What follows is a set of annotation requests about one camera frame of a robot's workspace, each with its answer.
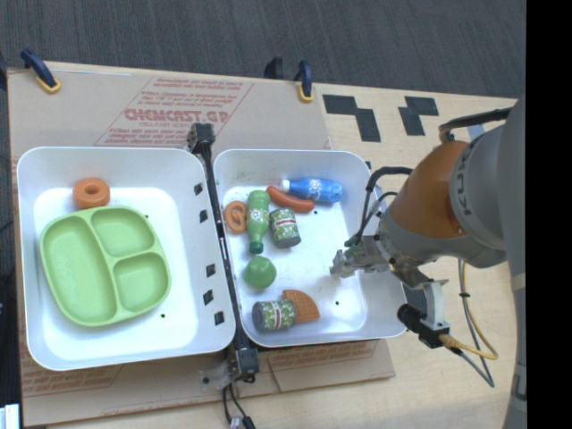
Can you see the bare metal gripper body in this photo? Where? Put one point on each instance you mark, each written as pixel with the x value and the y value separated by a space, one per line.
pixel 379 254

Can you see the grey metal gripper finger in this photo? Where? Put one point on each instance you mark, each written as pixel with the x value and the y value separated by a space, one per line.
pixel 338 264
pixel 357 262

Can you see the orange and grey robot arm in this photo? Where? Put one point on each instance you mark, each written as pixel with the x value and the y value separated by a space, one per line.
pixel 447 195

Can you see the white plastic tray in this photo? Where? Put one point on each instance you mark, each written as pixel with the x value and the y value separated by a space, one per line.
pixel 330 275
pixel 187 284

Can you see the orange waffle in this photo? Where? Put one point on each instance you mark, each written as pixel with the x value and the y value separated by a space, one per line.
pixel 306 308

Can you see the green and red can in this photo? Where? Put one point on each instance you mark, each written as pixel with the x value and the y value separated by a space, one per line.
pixel 275 315
pixel 284 228

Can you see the blue bottle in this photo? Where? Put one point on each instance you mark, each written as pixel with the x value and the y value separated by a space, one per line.
pixel 317 190

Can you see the red sausage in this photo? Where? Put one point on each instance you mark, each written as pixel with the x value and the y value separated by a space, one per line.
pixel 292 201

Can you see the green bottle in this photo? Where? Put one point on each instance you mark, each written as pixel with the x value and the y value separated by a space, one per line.
pixel 258 215

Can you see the orange pretzel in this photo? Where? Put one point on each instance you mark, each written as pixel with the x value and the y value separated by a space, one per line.
pixel 231 221

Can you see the thin black and white rod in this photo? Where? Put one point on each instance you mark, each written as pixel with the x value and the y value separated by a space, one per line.
pixel 221 239

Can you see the orange doughnut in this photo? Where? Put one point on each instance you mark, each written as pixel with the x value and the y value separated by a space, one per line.
pixel 85 198

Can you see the green divided plate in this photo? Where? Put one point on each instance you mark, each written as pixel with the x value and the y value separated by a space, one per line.
pixel 67 266

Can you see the brown cardboard board red print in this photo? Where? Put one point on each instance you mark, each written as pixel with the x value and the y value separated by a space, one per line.
pixel 89 110

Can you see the black cylinder on white bracket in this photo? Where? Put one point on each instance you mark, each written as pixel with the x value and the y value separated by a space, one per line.
pixel 429 315

